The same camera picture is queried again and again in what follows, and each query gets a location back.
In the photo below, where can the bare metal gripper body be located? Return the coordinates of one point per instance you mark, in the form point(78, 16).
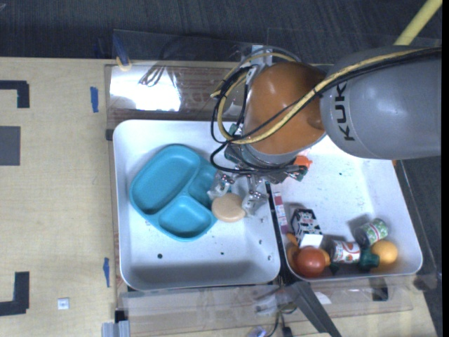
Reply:
point(270, 174)

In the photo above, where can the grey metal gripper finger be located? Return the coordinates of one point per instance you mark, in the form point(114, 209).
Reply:
point(253, 200)
point(221, 187)

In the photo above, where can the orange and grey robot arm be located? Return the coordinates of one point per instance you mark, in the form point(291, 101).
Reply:
point(386, 111)

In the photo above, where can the beige round biscuit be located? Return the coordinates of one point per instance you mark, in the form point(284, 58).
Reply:
point(228, 209)

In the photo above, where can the red and white packet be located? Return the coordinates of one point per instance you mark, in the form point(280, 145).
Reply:
point(280, 212)

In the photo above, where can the small orange toy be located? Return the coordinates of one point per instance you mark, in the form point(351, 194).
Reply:
point(303, 161)

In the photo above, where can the blue divided plate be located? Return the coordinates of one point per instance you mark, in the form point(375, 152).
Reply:
point(165, 184)

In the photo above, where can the black and white milk carton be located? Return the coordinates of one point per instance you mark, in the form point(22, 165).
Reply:
point(306, 223)

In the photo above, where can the yellow orange toy fruit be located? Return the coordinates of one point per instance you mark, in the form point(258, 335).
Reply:
point(291, 246)

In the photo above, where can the white plastic tray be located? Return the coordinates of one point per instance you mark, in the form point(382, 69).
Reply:
point(196, 258)
point(350, 195)

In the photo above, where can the red tomato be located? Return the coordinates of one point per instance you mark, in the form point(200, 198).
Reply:
point(310, 262)

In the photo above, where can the white can with orange label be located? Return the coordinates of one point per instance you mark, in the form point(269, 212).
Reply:
point(345, 252)

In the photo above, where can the green and white can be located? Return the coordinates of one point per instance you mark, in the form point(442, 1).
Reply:
point(373, 231)

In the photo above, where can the dark green broccoli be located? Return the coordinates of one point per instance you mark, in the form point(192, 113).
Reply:
point(368, 259)

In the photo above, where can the orange round fruit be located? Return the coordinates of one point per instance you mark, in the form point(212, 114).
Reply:
point(386, 253)

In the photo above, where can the small white square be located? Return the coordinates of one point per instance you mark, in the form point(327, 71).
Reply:
point(63, 303)

